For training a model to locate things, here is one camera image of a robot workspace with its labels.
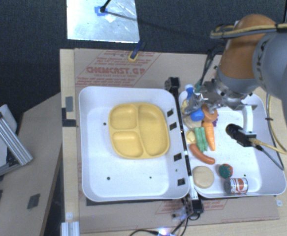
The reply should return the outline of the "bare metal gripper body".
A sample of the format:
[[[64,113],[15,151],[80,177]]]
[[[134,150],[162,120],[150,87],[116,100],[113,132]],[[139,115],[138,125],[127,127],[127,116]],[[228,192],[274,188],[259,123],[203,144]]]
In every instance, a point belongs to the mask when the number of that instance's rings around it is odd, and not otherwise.
[[[241,110],[244,106],[242,100],[247,94],[236,93],[218,80],[206,81],[200,89],[209,110],[229,107],[232,110]]]

